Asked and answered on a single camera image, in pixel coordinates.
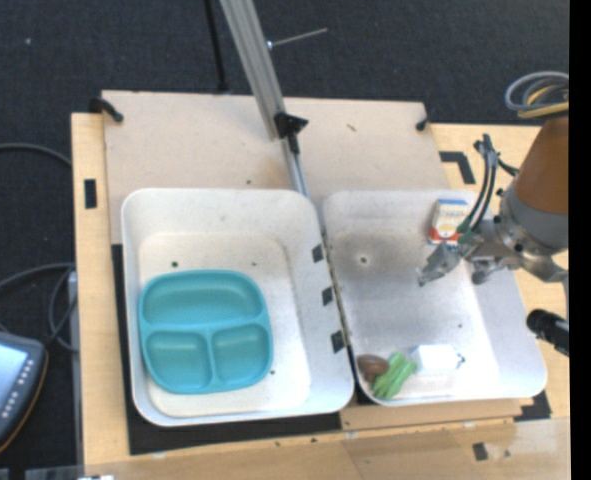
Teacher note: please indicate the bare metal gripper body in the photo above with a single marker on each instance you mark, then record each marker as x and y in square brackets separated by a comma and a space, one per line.
[495, 245]

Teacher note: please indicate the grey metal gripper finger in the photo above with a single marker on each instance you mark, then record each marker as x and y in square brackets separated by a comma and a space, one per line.
[437, 265]
[482, 272]

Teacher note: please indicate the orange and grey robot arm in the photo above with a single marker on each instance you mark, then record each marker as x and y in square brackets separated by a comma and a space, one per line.
[545, 168]

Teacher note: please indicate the white and orange carton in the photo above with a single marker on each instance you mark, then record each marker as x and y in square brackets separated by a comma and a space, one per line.
[445, 218]

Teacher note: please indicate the white plastic tray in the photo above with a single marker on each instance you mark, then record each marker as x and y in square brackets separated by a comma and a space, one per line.
[400, 308]
[215, 238]

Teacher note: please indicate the white box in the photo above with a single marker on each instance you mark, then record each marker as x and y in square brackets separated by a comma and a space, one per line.
[435, 358]

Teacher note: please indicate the green toy beans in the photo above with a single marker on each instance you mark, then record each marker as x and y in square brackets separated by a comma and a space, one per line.
[395, 375]

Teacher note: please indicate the brown toy biscuit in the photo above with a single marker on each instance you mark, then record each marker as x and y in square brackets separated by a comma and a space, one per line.
[372, 365]

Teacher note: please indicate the blue divided plate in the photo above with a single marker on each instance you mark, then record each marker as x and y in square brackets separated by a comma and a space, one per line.
[205, 333]

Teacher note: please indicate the pale wood board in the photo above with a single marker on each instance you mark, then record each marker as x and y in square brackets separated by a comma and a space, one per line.
[200, 143]

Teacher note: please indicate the black cylinder on white bracket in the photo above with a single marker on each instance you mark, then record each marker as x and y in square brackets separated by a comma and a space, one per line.
[550, 325]

